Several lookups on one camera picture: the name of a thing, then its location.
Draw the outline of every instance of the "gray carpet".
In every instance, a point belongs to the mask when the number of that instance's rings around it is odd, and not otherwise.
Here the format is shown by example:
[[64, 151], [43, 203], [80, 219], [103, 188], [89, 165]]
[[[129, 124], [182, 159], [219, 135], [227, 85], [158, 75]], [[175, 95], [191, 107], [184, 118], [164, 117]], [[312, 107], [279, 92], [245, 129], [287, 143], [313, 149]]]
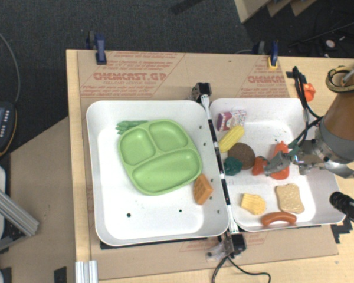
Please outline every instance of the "gray carpet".
[[[297, 17], [289, 6], [274, 18], [264, 8], [244, 24], [234, 0], [202, 0], [183, 9], [187, 1], [0, 0], [0, 32], [22, 80], [10, 150], [68, 115], [65, 50], [84, 48], [90, 30], [104, 34], [108, 50], [233, 54], [279, 40], [280, 55], [322, 57], [316, 45], [298, 51], [289, 44], [354, 20], [354, 0], [319, 0]], [[347, 31], [354, 34], [354, 27]], [[354, 40], [342, 43], [331, 57], [354, 57]], [[0, 40], [0, 100], [13, 100], [16, 91], [15, 67]]]

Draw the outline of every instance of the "orange part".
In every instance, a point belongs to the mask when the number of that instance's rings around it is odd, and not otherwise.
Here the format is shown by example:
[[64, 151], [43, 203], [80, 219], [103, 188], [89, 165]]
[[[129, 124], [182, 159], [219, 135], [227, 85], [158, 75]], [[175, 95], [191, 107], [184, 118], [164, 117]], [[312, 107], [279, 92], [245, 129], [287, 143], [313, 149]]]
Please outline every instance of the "orange part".
[[[283, 153], [288, 153], [289, 152], [289, 147], [287, 144], [285, 144], [284, 142], [280, 142], [280, 143], [277, 143], [276, 145], [276, 148], [274, 149], [274, 154], [273, 154], [273, 157], [279, 152], [279, 151], [282, 151]], [[277, 179], [277, 180], [282, 180], [282, 179], [286, 179], [288, 178], [290, 174], [290, 167], [287, 167], [279, 172], [276, 172], [276, 173], [272, 173], [270, 174], [270, 176], [274, 179]]]
[[287, 212], [274, 212], [266, 214], [261, 218], [261, 223], [264, 226], [268, 226], [275, 221], [286, 221], [290, 224], [294, 224], [296, 222], [296, 216]]
[[268, 161], [262, 156], [257, 156], [254, 160], [254, 166], [252, 168], [252, 174], [258, 175], [264, 173], [264, 166], [267, 166]]
[[306, 83], [306, 84], [304, 84], [303, 88], [304, 88], [304, 93], [306, 95], [306, 101], [307, 102], [312, 101], [314, 94], [316, 93], [316, 90], [314, 89], [312, 84]]
[[200, 174], [196, 179], [193, 187], [193, 195], [197, 204], [203, 205], [213, 191], [212, 186], [208, 182], [204, 174]]

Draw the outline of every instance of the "green plastic plate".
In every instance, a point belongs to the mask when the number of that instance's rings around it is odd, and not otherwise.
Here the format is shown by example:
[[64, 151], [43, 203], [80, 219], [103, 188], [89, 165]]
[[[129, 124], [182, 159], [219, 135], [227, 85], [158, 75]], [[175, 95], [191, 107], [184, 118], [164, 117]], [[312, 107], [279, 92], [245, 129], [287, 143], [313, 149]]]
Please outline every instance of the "green plastic plate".
[[149, 121], [126, 131], [120, 136], [118, 148], [132, 183], [147, 195], [179, 189], [202, 171], [193, 141], [172, 120]]

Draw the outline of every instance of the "toy cookie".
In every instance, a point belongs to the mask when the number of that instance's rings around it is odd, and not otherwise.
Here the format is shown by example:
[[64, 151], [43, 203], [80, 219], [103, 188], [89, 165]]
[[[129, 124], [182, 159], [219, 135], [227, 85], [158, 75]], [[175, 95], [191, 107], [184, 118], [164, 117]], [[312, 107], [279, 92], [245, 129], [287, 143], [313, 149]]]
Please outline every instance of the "toy cookie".
[[237, 143], [230, 148], [228, 151], [228, 157], [234, 157], [241, 161], [243, 170], [252, 168], [255, 161], [253, 149], [244, 143]]

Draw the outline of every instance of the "toy sausage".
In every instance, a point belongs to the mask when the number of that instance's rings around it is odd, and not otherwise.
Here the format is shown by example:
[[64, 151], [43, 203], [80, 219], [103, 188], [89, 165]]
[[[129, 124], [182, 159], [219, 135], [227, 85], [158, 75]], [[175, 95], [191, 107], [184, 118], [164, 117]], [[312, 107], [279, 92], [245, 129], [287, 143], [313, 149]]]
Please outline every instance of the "toy sausage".
[[268, 226], [275, 221], [286, 221], [294, 224], [296, 222], [296, 216], [287, 212], [274, 212], [266, 214], [261, 218], [261, 223], [264, 226]]

